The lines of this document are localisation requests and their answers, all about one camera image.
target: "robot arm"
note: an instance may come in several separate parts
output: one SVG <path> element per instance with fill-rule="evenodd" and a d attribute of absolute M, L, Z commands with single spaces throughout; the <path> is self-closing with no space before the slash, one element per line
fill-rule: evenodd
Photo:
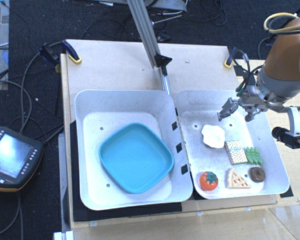
<path fill-rule="evenodd" d="M 272 18 L 282 16 L 293 20 L 281 29 L 273 30 L 268 27 Z M 290 130 L 275 127 L 272 136 L 288 147 L 297 149 L 300 148 L 300 106 L 285 107 L 284 104 L 300 92 L 300 17 L 289 13 L 277 13 L 265 20 L 264 28 L 269 33 L 278 34 L 278 37 L 264 65 L 260 67 L 255 85 L 248 85 L 247 79 L 243 81 L 236 89 L 238 100 L 229 98 L 217 116 L 221 121 L 234 113 L 238 106 L 247 112 L 247 122 L 268 109 L 277 113 L 287 113 Z"/>

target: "beige tile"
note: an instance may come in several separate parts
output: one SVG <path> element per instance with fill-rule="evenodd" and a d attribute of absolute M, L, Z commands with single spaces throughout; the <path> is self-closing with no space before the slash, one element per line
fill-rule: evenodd
<path fill-rule="evenodd" d="M 300 240 L 300 205 L 274 207 L 270 211 L 296 239 Z"/>
<path fill-rule="evenodd" d="M 293 239 L 266 210 L 203 214 L 183 218 L 76 228 L 75 240 L 288 240 Z"/>

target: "display screen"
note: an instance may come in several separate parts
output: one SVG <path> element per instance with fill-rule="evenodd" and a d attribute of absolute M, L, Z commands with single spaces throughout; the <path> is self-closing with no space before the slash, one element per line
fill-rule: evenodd
<path fill-rule="evenodd" d="M 32 147 L 5 134 L 0 140 L 0 172 L 16 178 Z"/>

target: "black fabric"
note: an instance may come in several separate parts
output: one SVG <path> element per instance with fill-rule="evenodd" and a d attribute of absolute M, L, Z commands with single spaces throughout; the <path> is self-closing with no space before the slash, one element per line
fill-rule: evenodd
<path fill-rule="evenodd" d="M 9 2 L 8 70 L 9 79 L 18 84 L 30 60 L 44 43 L 53 44 L 64 39 L 141 41 L 126 5 L 115 4 L 111 7 L 97 1 L 83 0 Z M 223 10 L 218 17 L 217 8 Z M 264 20 L 274 13 L 294 13 L 299 8 L 300 0 L 190 0 L 187 13 L 183 13 L 181 18 L 156 24 L 154 28 L 156 34 L 164 31 L 171 37 L 167 41 L 171 44 L 227 46 L 230 50 L 237 47 L 253 60 L 258 59 L 260 41 L 270 37 L 263 29 Z M 163 19 L 162 15 L 155 15 L 157 10 L 150 8 L 149 13 L 154 22 Z M 261 45 L 261 59 L 266 58 L 270 48 L 271 44 Z M 57 54 L 63 51 L 60 45 L 52 49 Z M 32 96 L 33 111 L 24 135 L 44 142 L 54 133 L 55 127 L 63 123 L 60 74 L 52 64 L 38 59 L 29 69 L 25 89 Z M 20 101 L 17 87 L 9 85 L 8 90 L 0 91 L 0 126 L 19 131 Z M 27 113 L 27 100 L 24 107 Z M 21 191 L 21 200 L 24 239 L 52 239 L 54 232 L 61 231 L 57 137 L 45 146 L 40 168 Z M 0 230 L 10 223 L 16 207 L 15 194 L 0 193 Z M 0 235 L 0 240 L 20 239 L 20 233 L 18 218 L 8 231 Z"/>
<path fill-rule="evenodd" d="M 88 209 L 80 197 L 80 176 L 79 176 L 79 154 L 77 141 L 77 125 L 74 121 L 70 125 L 71 134 L 71 168 L 72 168 L 72 198 L 73 198 L 73 220 L 95 221 L 111 218 L 122 218 L 141 215 L 154 215 L 162 213 L 181 212 L 182 206 L 177 203 L 163 203 L 152 205 L 140 205 L 133 207 L 117 208 L 95 211 Z"/>

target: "blue plate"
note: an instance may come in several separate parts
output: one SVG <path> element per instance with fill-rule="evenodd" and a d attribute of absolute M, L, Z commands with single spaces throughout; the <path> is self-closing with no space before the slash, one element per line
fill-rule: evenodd
<path fill-rule="evenodd" d="M 173 154 L 166 144 L 137 122 L 107 138 L 99 148 L 99 158 L 117 184 L 132 194 L 149 190 L 174 166 Z"/>

